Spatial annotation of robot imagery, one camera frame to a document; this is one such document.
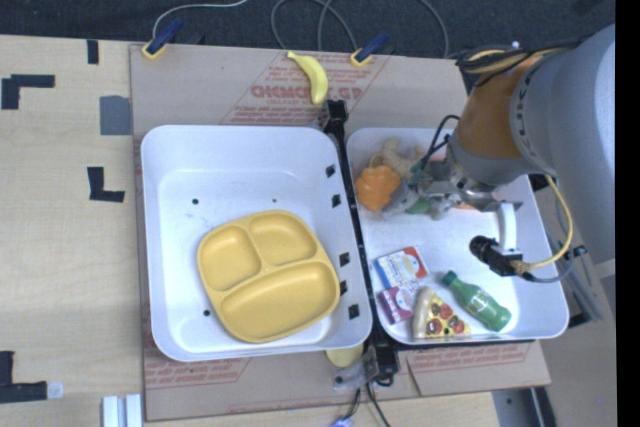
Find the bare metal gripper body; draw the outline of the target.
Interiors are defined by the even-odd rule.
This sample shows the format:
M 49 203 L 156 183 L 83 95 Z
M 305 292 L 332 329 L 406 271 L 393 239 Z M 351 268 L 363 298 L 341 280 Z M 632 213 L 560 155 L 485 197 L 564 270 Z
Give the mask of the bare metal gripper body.
M 418 191 L 426 202 L 426 213 L 431 197 L 448 200 L 448 211 L 454 207 L 467 206 L 482 213 L 497 212 L 503 205 L 519 210 L 523 202 L 498 199 L 496 188 L 468 178 L 449 161 L 430 161 L 423 169 Z

